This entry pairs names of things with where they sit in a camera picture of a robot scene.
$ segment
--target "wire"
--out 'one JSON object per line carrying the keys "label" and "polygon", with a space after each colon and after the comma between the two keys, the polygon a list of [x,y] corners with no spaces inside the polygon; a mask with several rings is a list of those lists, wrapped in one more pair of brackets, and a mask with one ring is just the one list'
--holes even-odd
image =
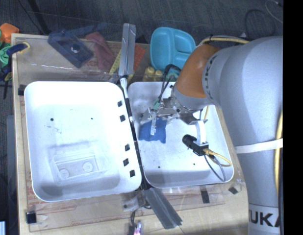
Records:
{"label": "wire", "polygon": [[211,36],[211,37],[207,37],[205,39],[203,39],[199,46],[207,43],[207,42],[212,42],[212,41],[225,41],[225,42],[235,42],[235,43],[240,43],[240,44],[247,44],[249,41],[242,39],[242,38],[238,38],[238,37],[230,37],[230,36]]}
{"label": "wire", "polygon": [[272,32],[270,32],[268,34],[268,36],[272,36],[276,30],[276,26],[275,26],[275,22],[272,20],[271,17],[269,17],[267,14],[265,14],[264,11],[262,10],[258,10],[258,9],[251,9],[251,10],[248,10],[247,13],[245,14],[245,18],[244,18],[244,23],[245,23],[245,31],[246,31],[246,35],[248,38],[252,38],[251,35],[250,35],[250,32],[248,31],[248,15],[251,14],[252,12],[260,12],[260,13],[263,13],[265,17],[269,18],[270,22],[272,23],[272,27],[273,27],[273,30]]}
{"label": "wire", "polygon": [[212,151],[211,149],[209,148],[205,148],[203,149],[203,152],[206,154],[206,155],[211,155],[211,156],[216,156],[216,157],[219,157],[223,160],[225,160],[228,164],[221,164],[221,166],[224,166],[224,167],[229,167],[232,165],[231,161],[229,159],[227,159],[225,156],[219,154],[219,153],[216,153],[214,151]]}
{"label": "wire", "polygon": [[[217,172],[214,170],[214,168],[210,165],[210,163],[208,162],[206,156],[208,156],[211,160],[213,160],[216,164],[219,165],[219,168],[220,168],[220,170],[221,170],[221,172],[222,172],[222,175],[223,175],[223,177],[224,177],[223,179],[218,175],[218,173],[217,173]],[[213,155],[207,155],[207,154],[204,155],[204,158],[205,158],[205,160],[206,160],[206,162],[207,162],[209,168],[212,170],[212,172],[213,172],[213,173],[214,173],[222,182],[225,182],[225,181],[226,181],[225,171],[224,171],[222,165],[219,163],[218,159],[217,159],[215,156],[213,156]]]}
{"label": "wire", "polygon": [[[281,110],[281,114],[278,121],[276,139],[281,139],[282,137],[282,122],[283,122],[283,110]],[[279,162],[280,162],[280,149],[275,149],[275,157],[274,157],[274,171],[275,171],[275,183],[277,194],[279,193]]]}
{"label": "wire", "polygon": [[206,106],[206,112],[205,112],[204,120],[207,119],[208,110],[209,110],[209,105]]}
{"label": "wire", "polygon": [[135,210],[135,211],[133,211],[133,212],[131,213],[131,216],[130,216],[132,226],[134,226],[134,225],[135,225],[135,224],[134,224],[135,212],[136,212],[136,210]]}
{"label": "wire", "polygon": [[162,94],[165,91],[165,81],[166,81],[167,74],[168,74],[169,70],[171,69],[171,67],[173,67],[173,66],[174,66],[173,64],[169,64],[165,67],[165,70],[164,70],[163,75],[162,75],[162,85],[161,85],[160,95],[158,97],[158,103],[160,103],[161,98],[162,98]]}
{"label": "wire", "polygon": [[278,5],[278,6],[281,7],[281,8],[283,8],[283,6],[282,6],[279,2],[277,2],[277,1],[275,1],[275,0],[267,0],[267,1],[265,2],[265,7],[266,7],[266,10],[268,11],[268,13],[269,13],[274,19],[276,19],[279,23],[283,24],[283,21],[280,20],[279,18],[277,18],[276,16],[274,16],[274,15],[270,12],[270,10],[268,9],[267,3],[270,2],[270,1],[271,1],[271,2],[274,2],[276,5]]}
{"label": "wire", "polygon": [[166,76],[167,76],[167,75],[164,74],[164,77],[163,77],[163,80],[162,80],[162,85],[161,85],[161,92],[160,92],[160,95],[159,95],[159,97],[158,97],[158,103],[160,103],[161,98],[162,98],[162,95],[163,95],[163,93],[165,92],[165,90],[166,90],[166,88],[167,88],[169,82],[171,81],[171,79],[174,78],[174,76],[171,75],[171,76],[169,77],[169,79],[168,79],[166,85],[164,85],[164,84],[165,84],[165,80],[166,80]]}
{"label": "wire", "polygon": [[48,35],[46,34],[45,32],[43,32],[38,26],[37,24],[34,23],[33,19],[31,18],[31,16],[29,15],[29,13],[27,12],[27,10],[25,9],[25,7],[22,5],[21,1],[20,0],[17,0],[21,6],[21,8],[25,11],[25,13],[28,15],[29,19],[31,20],[31,22],[33,23],[33,25],[36,26],[36,28],[38,29],[38,31],[44,35]]}

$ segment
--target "black cable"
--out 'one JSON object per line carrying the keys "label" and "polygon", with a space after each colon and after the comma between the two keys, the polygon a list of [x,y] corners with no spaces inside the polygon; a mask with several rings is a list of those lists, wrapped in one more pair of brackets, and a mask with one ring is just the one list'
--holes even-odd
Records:
{"label": "black cable", "polygon": [[283,148],[280,149],[280,167],[279,167],[279,189],[278,189],[278,209],[280,219],[280,234],[284,234],[283,217]]}
{"label": "black cable", "polygon": [[[221,170],[221,172],[222,172],[222,175],[223,175],[224,179],[222,179],[222,178],[218,175],[218,173],[214,170],[214,168],[210,165],[210,163],[208,162],[206,156],[209,156],[209,158],[211,158],[213,161],[215,161],[215,162],[218,164],[218,166],[219,166],[219,168],[220,168],[220,170]],[[213,171],[213,173],[214,173],[222,182],[225,182],[225,181],[226,181],[225,171],[224,171],[222,165],[220,164],[219,160],[218,160],[215,156],[213,156],[213,155],[207,155],[207,154],[205,154],[204,157],[205,157],[205,160],[206,160],[208,166],[209,166],[210,169]]]}
{"label": "black cable", "polygon": [[162,98],[162,94],[164,93],[165,89],[167,88],[168,82],[167,82],[167,85],[165,86],[165,81],[166,81],[167,74],[168,74],[170,69],[181,72],[181,69],[178,66],[175,66],[173,64],[169,64],[165,67],[165,70],[164,70],[163,75],[162,75],[162,85],[161,85],[161,92],[160,92],[160,95],[158,97],[158,103],[160,103],[161,98]]}
{"label": "black cable", "polygon": [[28,15],[29,19],[31,20],[31,22],[33,23],[33,25],[36,26],[36,28],[38,29],[39,33],[40,34],[43,34],[43,35],[48,35],[46,33],[44,33],[38,26],[37,24],[34,23],[33,19],[31,18],[31,16],[29,15],[29,13],[27,12],[27,10],[25,9],[25,7],[22,5],[21,1],[20,0],[17,0],[21,6],[21,8],[25,11],[25,13]]}
{"label": "black cable", "polygon": [[131,214],[131,216],[130,216],[132,226],[135,225],[135,224],[134,224],[135,212],[136,212],[136,210],[135,210],[134,212],[132,212],[132,214]]}
{"label": "black cable", "polygon": [[271,25],[272,25],[272,28],[273,28],[273,29],[272,29],[272,31],[270,32],[270,34],[268,34],[267,37],[272,36],[272,35],[275,33],[275,30],[276,30],[276,26],[275,26],[275,23],[274,23],[273,19],[272,19],[269,15],[267,15],[264,11],[262,11],[262,10],[251,9],[251,10],[248,10],[248,11],[247,11],[247,13],[245,14],[245,18],[244,18],[245,31],[246,31],[246,35],[247,35],[248,39],[250,39],[250,40],[253,39],[253,38],[251,37],[251,34],[250,34],[249,30],[248,30],[248,23],[247,23],[247,22],[248,22],[248,16],[249,16],[251,13],[253,13],[253,12],[262,13],[262,14],[264,14],[264,16],[265,16],[266,18],[269,19],[269,21],[271,22]]}

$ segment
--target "clear plastic cover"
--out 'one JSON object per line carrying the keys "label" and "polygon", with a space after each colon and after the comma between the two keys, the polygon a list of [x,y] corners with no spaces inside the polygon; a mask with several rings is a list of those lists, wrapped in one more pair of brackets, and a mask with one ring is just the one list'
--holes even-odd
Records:
{"label": "clear plastic cover", "polygon": [[[13,60],[16,74],[15,85],[19,90],[16,103],[20,106],[22,135],[24,144],[24,162],[26,177],[27,210],[36,213],[37,222],[29,224],[31,232],[62,228],[71,228],[100,234],[127,234],[131,225],[131,215],[135,211],[135,223],[142,222],[144,234],[191,234],[209,231],[229,230],[233,234],[242,234],[247,230],[247,194],[240,166],[229,138],[226,139],[229,155],[233,162],[234,176],[223,184],[206,186],[167,187],[162,192],[183,220],[182,226],[165,230],[153,209],[142,198],[142,191],[81,198],[60,202],[45,202],[39,199],[32,188],[32,177],[28,152],[28,136],[25,117],[25,102],[22,96],[24,87],[34,81],[96,81],[118,84],[118,62],[120,61],[123,25],[94,23],[86,27],[64,29],[71,40],[76,38],[82,47],[90,50],[90,56],[74,63],[49,43],[49,36],[14,34],[12,44],[27,42],[26,51],[17,53]],[[151,33],[159,26],[177,26],[170,22],[153,22]],[[180,29],[192,28],[182,24]],[[73,46],[74,53],[78,47]],[[171,82],[176,81],[178,73],[171,71]],[[128,85],[135,82],[161,81],[162,71],[152,67],[150,45],[135,44],[134,74],[127,79]],[[51,167],[55,182],[59,185],[74,184],[82,176],[91,177],[105,174],[108,164],[96,157],[92,151],[82,150],[67,155],[57,153],[52,157]]]}

